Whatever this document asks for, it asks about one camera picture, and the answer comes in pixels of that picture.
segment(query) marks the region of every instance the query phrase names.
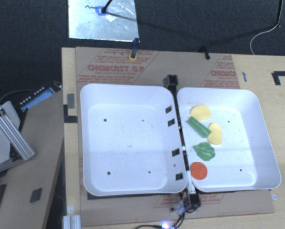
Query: dark floor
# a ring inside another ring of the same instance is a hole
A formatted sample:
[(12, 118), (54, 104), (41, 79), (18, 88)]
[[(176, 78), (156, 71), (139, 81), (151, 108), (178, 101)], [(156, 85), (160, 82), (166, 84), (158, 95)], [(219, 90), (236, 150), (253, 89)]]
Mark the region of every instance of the dark floor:
[[(251, 39), (275, 25), (279, 0), (135, 0), (135, 5), (141, 49), (197, 52), (205, 46), (209, 52), (251, 54)], [(285, 0), (280, 24), (254, 40), (256, 54), (285, 55)], [(130, 45), (70, 39), (68, 0), (0, 0), (0, 98), (61, 82), (62, 47)], [(55, 221), (61, 221), (63, 184), (61, 175), (48, 229), (60, 226)]]

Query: silver square sheet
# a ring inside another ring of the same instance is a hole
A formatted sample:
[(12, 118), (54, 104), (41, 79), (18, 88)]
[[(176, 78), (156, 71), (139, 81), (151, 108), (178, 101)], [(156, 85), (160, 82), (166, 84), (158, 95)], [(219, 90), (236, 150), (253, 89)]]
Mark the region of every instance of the silver square sheet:
[(105, 15), (97, 13), (108, 1), (68, 0), (69, 37), (122, 42), (139, 38), (134, 0), (113, 0)]

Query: cardboard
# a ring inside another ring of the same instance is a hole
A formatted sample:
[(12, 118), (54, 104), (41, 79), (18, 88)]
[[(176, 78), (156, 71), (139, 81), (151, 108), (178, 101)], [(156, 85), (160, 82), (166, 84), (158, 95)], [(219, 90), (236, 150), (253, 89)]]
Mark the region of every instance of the cardboard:
[[(82, 141), (80, 90), (88, 83), (162, 85), (168, 74), (178, 75), (182, 87), (239, 88), (231, 55), (138, 51), (135, 62), (128, 60), (130, 50), (77, 48), (76, 82), (78, 144), (80, 171), (81, 225), (96, 226), (177, 219), (171, 212), (178, 194), (122, 197), (93, 197), (82, 182)], [(214, 193), (201, 195), (202, 206), (186, 218), (273, 213), (268, 190)]]

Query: yellow toy potato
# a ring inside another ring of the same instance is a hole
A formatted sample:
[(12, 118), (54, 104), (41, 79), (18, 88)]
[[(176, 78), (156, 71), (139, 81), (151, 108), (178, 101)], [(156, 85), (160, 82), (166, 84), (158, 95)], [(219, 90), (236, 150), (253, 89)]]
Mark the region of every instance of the yellow toy potato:
[(218, 123), (211, 123), (208, 127), (211, 133), (207, 137), (207, 140), (212, 144), (222, 144), (222, 130)]
[(190, 116), (194, 117), (197, 120), (206, 120), (211, 117), (211, 112), (206, 105), (201, 104), (192, 108), (190, 111)]

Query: white wire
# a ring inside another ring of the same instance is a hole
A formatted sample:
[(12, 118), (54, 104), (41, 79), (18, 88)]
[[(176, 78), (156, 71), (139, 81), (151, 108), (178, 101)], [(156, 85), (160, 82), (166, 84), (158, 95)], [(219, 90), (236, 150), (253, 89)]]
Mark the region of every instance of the white wire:
[(265, 33), (269, 33), (269, 32), (273, 31), (274, 29), (276, 29), (276, 28), (279, 26), (283, 3), (284, 3), (284, 0), (281, 0), (281, 8), (280, 8), (280, 11), (279, 11), (278, 23), (277, 23), (272, 29), (270, 29), (270, 30), (268, 30), (268, 31), (264, 31), (264, 32), (258, 33), (257, 35), (255, 35), (255, 36), (251, 39), (251, 42), (250, 42), (250, 44), (249, 44), (249, 47), (250, 47), (251, 52), (252, 52), (253, 55), (255, 55), (255, 53), (254, 53), (254, 51), (253, 51), (253, 48), (252, 48), (253, 40), (254, 40), (257, 36), (260, 36), (260, 35), (265, 34)]

